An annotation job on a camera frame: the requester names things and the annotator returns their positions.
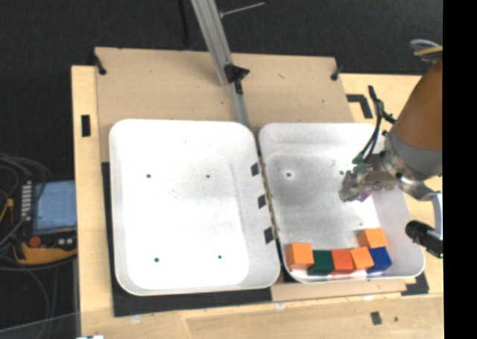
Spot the black cylinder on white bracket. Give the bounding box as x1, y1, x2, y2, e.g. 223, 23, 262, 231
405, 191, 443, 259

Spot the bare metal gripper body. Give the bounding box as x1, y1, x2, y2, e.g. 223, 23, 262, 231
353, 151, 433, 199

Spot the dark green cube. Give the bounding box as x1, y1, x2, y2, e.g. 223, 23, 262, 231
306, 250, 335, 276

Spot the white plastic tray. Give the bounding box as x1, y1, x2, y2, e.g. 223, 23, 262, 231
108, 118, 282, 297
257, 121, 426, 285

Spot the brown cardboard board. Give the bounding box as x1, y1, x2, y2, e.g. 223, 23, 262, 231
93, 46, 408, 302

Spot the blue cube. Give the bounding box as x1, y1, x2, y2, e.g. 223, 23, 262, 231
366, 246, 394, 273

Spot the orange cube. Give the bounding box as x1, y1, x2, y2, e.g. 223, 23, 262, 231
350, 246, 375, 271
330, 248, 356, 273
356, 227, 390, 250
285, 242, 315, 271

